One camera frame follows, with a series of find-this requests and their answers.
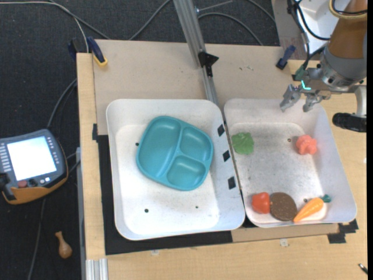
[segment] robotic arm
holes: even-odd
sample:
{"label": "robotic arm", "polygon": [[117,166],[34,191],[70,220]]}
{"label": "robotic arm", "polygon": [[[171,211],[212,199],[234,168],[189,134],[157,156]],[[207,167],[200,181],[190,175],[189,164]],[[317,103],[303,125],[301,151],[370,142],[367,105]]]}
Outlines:
{"label": "robotic arm", "polygon": [[334,125],[357,132],[367,131],[367,87],[361,85],[367,76],[367,9],[368,0],[351,0],[344,11],[336,10],[330,0],[330,11],[339,18],[327,45],[321,48],[320,63],[307,68],[305,62],[296,75],[299,86],[289,85],[280,108],[285,111],[301,94],[306,101],[303,111],[312,110],[315,103],[330,99],[332,94],[354,93],[357,111],[337,113]]}

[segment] screen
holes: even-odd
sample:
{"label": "screen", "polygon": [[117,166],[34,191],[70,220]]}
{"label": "screen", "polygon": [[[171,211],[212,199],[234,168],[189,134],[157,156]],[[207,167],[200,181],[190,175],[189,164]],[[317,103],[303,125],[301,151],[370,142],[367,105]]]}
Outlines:
{"label": "screen", "polygon": [[10,143],[8,151],[17,181],[57,170],[44,136]]}

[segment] brown patty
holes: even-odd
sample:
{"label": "brown patty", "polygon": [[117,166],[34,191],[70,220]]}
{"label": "brown patty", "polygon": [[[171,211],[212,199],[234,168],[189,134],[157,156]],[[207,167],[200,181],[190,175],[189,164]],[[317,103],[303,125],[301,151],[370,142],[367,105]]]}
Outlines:
{"label": "brown patty", "polygon": [[270,196],[270,213],[277,220],[291,221],[298,213],[298,209],[289,195],[276,192]]}

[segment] red toy food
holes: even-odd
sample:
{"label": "red toy food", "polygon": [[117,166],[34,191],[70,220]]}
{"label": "red toy food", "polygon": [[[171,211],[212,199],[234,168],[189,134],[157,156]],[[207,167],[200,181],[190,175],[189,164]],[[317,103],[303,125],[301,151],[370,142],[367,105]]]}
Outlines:
{"label": "red toy food", "polygon": [[309,135],[300,136],[295,145],[301,155],[305,155],[306,153],[313,155],[317,151],[317,140],[311,138]]}
{"label": "red toy food", "polygon": [[267,192],[261,192],[251,197],[251,206],[255,212],[259,214],[269,214],[270,200]]}

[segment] blue plate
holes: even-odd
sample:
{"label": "blue plate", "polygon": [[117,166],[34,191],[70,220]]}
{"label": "blue plate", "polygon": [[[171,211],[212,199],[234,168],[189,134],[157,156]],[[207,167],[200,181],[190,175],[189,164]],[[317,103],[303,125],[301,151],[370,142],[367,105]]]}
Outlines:
{"label": "blue plate", "polygon": [[146,177],[190,191],[205,180],[212,156],[213,144],[205,132],[177,118],[159,116],[141,138],[136,163]]}

